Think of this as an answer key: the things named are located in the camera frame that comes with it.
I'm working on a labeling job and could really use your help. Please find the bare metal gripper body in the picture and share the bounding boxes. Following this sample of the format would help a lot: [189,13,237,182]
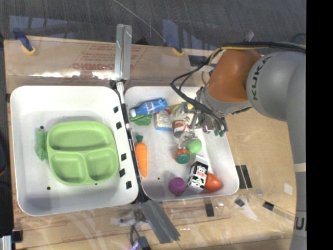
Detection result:
[178,102,228,138]

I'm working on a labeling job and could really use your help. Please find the green toy ball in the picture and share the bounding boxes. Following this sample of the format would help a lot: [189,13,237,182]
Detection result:
[185,138,203,155]

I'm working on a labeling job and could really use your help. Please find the white and red can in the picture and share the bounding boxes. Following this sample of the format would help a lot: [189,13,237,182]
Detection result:
[172,112,195,139]

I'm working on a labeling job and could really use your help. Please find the white plastic tray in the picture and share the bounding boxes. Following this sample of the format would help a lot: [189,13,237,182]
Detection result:
[9,85,139,217]
[124,85,240,202]

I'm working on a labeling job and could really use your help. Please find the yellow toy food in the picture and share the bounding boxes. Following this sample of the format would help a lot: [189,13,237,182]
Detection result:
[170,103,195,115]

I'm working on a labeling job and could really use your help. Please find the cow print milk carton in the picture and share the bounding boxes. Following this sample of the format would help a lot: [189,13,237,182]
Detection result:
[186,155,210,191]

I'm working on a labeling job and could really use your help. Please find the orange toy carrot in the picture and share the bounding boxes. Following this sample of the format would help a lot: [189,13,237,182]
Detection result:
[134,134,149,179]

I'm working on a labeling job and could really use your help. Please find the purple toy grapes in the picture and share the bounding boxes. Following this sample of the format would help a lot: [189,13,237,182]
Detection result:
[168,177,187,196]

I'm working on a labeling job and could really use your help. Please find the green toy lettuce leaf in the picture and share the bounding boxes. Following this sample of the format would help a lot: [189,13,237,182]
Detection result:
[129,114,153,127]

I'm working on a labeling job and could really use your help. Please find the blue plastic bottle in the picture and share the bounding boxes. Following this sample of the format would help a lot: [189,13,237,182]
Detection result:
[129,97,169,118]

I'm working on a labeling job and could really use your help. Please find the red toy tomato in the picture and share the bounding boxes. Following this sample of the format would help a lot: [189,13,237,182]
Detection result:
[203,172,223,193]

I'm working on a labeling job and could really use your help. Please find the green divided plate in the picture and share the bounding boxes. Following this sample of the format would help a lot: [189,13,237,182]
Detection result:
[46,120,120,186]

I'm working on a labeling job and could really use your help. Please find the brown cardboard board red print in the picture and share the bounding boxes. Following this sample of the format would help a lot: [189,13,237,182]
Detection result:
[3,35,297,250]

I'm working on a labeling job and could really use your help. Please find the green toy pea pod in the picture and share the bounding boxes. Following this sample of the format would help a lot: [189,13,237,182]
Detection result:
[36,130,49,162]

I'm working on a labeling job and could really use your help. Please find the black block with wires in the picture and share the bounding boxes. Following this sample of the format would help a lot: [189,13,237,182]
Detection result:
[137,236,152,250]

